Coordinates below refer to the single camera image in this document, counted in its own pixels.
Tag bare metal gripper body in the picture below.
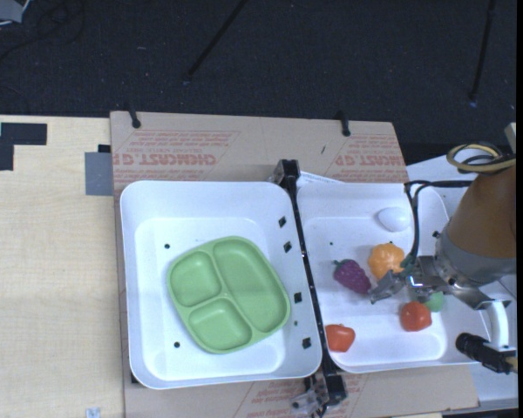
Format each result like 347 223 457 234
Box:
399 254 492 310

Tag green toy fruit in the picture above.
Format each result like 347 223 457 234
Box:
424 292 445 314

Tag red toy tomato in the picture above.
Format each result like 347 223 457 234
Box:
399 300 433 333

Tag orange toy fruit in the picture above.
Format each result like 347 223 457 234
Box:
367 242 406 281

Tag purple toy grapes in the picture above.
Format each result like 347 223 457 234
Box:
332 258 373 296

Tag white plastic tray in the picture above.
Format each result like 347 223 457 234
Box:
295 180 492 374
119 179 323 391

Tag white toy egg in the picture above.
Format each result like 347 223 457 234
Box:
377 206 412 233

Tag red toy pepper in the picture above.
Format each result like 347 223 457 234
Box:
323 323 357 354

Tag thin black rod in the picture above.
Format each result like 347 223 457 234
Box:
286 175 337 381

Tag white paper slip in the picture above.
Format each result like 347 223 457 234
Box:
296 170 346 186

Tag green divided plate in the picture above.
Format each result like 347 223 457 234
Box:
166 235 292 355

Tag brown cardboard board red print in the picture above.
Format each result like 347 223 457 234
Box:
109 111 481 418

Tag black cylinder on white bracket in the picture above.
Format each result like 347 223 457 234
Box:
455 298 518 375

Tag black block with wires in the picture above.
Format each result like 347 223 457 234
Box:
323 373 349 406
273 158 301 187

